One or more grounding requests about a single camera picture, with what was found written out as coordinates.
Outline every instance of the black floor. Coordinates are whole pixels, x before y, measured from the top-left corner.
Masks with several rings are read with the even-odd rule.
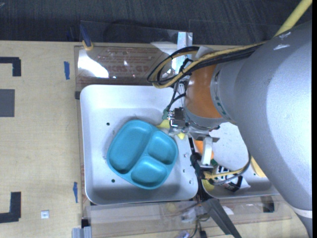
[[[0,40],[76,40],[86,20],[192,31],[196,44],[248,44],[271,38],[299,1],[0,0]],[[312,8],[299,23],[311,18]]]

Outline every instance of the black tape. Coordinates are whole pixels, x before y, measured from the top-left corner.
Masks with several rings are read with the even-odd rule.
[[[21,218],[21,192],[11,192],[10,211],[0,213],[0,223],[19,221]]]
[[[21,59],[16,57],[0,57],[0,63],[11,63],[12,64],[12,76],[21,76]]]

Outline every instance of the blue tray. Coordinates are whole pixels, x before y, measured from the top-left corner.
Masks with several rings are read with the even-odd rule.
[[[128,182],[155,189],[169,176],[177,155],[170,136],[145,121],[131,120],[113,139],[106,159],[111,170]]]

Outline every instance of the table surface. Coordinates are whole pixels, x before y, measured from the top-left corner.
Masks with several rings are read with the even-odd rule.
[[[83,201],[74,98],[77,45],[81,44],[0,41],[1,57],[19,57],[22,63],[21,77],[12,76],[11,64],[0,63],[0,89],[15,89],[14,117],[0,118],[0,213],[9,211],[11,192],[20,191],[22,198],[21,218],[1,223],[0,238],[66,238],[71,237],[72,228],[80,226]],[[64,74],[65,61],[70,65],[69,80]],[[50,211],[48,219],[41,219],[43,210]],[[289,220],[239,224],[236,228],[243,237],[308,237],[294,213]],[[218,227],[207,231],[209,237],[230,237]]]

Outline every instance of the yellow tube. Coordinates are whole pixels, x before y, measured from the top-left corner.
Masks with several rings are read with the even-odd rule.
[[[313,0],[301,0],[274,36],[279,35],[280,33],[283,33],[288,29],[292,28],[296,24],[296,22],[301,18],[301,16],[303,16],[305,11],[309,8],[309,6],[311,6],[312,3]]]

